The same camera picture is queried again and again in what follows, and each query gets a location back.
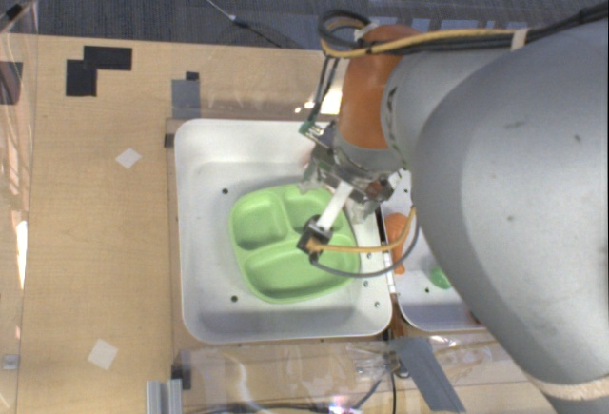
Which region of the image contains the green divided plate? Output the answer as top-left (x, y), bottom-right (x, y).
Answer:
top-left (228, 186), bottom-right (362, 306)

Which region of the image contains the orange carrot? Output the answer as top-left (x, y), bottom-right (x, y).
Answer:
top-left (383, 211), bottom-right (416, 276)

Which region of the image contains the green broccoli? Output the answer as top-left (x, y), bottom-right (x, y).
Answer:
top-left (428, 265), bottom-right (453, 291)

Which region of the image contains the black cylinder on white bracket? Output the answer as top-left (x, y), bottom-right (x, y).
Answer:
top-left (296, 183), bottom-right (356, 262)

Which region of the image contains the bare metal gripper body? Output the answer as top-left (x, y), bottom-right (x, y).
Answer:
top-left (307, 128), bottom-right (400, 206)

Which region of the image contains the white plastic tray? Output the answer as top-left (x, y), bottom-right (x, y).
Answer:
top-left (173, 118), bottom-right (394, 345)
top-left (380, 168), bottom-right (487, 333)

